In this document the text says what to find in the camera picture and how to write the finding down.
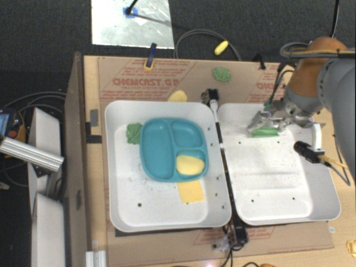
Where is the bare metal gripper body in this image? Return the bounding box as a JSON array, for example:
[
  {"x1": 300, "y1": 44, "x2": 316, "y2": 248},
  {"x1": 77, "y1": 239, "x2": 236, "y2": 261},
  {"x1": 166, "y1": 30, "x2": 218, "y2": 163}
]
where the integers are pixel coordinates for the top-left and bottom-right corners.
[{"x1": 263, "y1": 100, "x2": 314, "y2": 128}]

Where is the thin black and white rod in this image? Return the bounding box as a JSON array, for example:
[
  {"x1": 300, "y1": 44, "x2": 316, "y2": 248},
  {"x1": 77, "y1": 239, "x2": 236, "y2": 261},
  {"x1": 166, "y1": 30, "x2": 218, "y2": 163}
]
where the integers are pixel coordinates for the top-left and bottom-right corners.
[{"x1": 210, "y1": 99, "x2": 243, "y2": 233}]

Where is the white plastic tray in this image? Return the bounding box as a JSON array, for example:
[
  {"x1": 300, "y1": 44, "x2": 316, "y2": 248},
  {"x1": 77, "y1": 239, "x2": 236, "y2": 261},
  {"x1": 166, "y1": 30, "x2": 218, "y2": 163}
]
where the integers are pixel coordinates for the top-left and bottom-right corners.
[
  {"x1": 104, "y1": 100, "x2": 233, "y2": 233},
  {"x1": 216, "y1": 102, "x2": 342, "y2": 226}
]

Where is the green dotted round toy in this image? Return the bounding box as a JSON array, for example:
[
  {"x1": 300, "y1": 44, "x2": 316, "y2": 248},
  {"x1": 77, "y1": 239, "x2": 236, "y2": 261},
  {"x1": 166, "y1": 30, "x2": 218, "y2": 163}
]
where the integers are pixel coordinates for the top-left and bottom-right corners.
[{"x1": 212, "y1": 66, "x2": 232, "y2": 83}]

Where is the brown cardboard board red print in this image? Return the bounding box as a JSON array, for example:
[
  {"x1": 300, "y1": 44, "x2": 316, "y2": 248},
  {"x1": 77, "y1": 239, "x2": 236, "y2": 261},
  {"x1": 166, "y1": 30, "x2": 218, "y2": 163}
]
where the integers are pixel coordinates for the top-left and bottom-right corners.
[{"x1": 97, "y1": 56, "x2": 335, "y2": 259}]

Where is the yellow rounded toy food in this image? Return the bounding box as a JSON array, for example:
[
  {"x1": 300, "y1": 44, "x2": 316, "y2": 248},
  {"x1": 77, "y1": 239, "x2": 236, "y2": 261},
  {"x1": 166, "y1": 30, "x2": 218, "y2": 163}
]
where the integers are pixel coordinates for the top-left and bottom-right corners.
[
  {"x1": 176, "y1": 155, "x2": 205, "y2": 176},
  {"x1": 167, "y1": 90, "x2": 188, "y2": 103}
]

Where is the yellow corn cob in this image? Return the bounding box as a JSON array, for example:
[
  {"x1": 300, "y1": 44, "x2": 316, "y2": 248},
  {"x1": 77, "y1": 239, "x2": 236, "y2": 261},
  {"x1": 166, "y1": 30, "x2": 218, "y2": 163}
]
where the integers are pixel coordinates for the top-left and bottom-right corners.
[{"x1": 214, "y1": 40, "x2": 229, "y2": 56}]

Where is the yellow cheese slice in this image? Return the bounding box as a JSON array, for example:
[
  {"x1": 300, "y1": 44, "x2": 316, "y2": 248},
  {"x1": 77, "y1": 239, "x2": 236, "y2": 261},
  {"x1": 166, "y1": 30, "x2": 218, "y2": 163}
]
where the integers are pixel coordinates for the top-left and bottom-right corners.
[{"x1": 177, "y1": 179, "x2": 206, "y2": 205}]

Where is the blue divided plate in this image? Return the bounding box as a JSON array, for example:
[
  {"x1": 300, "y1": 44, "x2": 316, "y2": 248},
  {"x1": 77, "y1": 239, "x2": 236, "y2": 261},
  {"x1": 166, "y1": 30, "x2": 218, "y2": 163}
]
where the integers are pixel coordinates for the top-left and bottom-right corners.
[{"x1": 139, "y1": 117, "x2": 209, "y2": 183}]

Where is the green lettuce leaf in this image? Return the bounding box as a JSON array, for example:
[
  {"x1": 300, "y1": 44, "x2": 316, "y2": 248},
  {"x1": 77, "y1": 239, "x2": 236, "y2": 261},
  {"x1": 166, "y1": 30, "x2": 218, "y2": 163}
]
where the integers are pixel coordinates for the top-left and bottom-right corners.
[{"x1": 125, "y1": 122, "x2": 144, "y2": 145}]

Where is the black cylinder on white bracket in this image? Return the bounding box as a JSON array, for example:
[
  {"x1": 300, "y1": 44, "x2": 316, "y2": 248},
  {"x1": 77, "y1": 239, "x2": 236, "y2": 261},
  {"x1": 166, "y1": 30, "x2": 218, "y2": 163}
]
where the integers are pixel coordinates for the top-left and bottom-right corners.
[{"x1": 293, "y1": 122, "x2": 327, "y2": 164}]

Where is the black block with thin wires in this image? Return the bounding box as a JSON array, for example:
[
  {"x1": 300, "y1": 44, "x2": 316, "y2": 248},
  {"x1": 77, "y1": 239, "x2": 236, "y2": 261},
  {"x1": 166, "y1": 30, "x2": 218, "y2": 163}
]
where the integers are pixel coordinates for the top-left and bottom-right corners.
[
  {"x1": 221, "y1": 223, "x2": 249, "y2": 250},
  {"x1": 201, "y1": 88, "x2": 221, "y2": 106}
]

